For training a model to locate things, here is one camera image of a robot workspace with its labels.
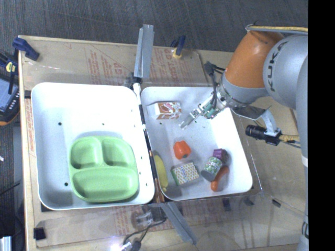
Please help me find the yellow banana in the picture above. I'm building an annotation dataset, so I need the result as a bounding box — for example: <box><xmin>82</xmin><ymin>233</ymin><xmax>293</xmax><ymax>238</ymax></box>
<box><xmin>153</xmin><ymin>154</ymin><xmax>169</xmax><ymax>192</ymax></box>

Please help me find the black cylinder on white bracket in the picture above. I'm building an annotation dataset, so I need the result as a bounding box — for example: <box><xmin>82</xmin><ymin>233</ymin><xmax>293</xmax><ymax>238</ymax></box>
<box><xmin>232</xmin><ymin>105</ymin><xmax>283</xmax><ymax>146</ymax></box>

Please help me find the purple can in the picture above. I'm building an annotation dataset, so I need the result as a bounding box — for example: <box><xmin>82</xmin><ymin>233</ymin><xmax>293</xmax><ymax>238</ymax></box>
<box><xmin>212</xmin><ymin>148</ymin><xmax>229</xmax><ymax>164</ymax></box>

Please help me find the thin black and white rod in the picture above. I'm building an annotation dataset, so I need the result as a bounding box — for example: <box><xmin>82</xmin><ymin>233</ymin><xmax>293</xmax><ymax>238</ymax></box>
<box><xmin>132</xmin><ymin>82</ymin><xmax>165</xmax><ymax>203</ymax></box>

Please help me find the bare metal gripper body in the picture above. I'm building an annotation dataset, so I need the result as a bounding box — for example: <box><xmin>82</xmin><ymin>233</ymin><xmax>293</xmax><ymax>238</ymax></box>
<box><xmin>197</xmin><ymin>86</ymin><xmax>238</xmax><ymax>120</ymax></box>

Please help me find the white and orange carton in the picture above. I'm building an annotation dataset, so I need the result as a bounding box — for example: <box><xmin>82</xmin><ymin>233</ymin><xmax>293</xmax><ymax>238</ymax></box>
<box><xmin>146</xmin><ymin>101</ymin><xmax>183</xmax><ymax>120</ymax></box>

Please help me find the can with green label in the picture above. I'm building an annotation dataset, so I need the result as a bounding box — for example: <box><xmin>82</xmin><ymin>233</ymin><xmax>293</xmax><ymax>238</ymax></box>
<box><xmin>200</xmin><ymin>156</ymin><xmax>223</xmax><ymax>182</ymax></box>

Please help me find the orange carrot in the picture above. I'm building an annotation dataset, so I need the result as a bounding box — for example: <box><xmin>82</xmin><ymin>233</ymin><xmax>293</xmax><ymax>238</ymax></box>
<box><xmin>210</xmin><ymin>165</ymin><xmax>230</xmax><ymax>192</ymax></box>

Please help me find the white plastic tray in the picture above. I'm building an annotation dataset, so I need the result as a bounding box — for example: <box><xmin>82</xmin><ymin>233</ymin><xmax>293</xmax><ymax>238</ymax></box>
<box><xmin>30</xmin><ymin>82</ymin><xmax>155</xmax><ymax>211</ymax></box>
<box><xmin>140</xmin><ymin>86</ymin><xmax>254</xmax><ymax>202</ymax></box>

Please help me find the orange bell pepper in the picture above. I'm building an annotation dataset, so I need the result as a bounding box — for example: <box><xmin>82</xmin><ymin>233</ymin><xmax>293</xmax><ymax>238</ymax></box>
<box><xmin>173</xmin><ymin>140</ymin><xmax>192</xmax><ymax>160</ymax></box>

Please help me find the brown cardboard board red print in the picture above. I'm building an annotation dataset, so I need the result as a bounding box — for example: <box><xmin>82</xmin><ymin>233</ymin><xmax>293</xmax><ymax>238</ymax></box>
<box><xmin>20</xmin><ymin>37</ymin><xmax>264</xmax><ymax>248</ymax></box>

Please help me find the green divided plate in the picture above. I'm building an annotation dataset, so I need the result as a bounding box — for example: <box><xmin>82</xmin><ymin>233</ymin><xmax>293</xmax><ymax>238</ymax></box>
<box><xmin>69</xmin><ymin>135</ymin><xmax>140</xmax><ymax>203</ymax></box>

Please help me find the green and yellow carton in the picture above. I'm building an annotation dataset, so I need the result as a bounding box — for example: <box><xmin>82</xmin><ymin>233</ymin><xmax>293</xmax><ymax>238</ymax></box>
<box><xmin>170</xmin><ymin>162</ymin><xmax>200</xmax><ymax>186</ymax></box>

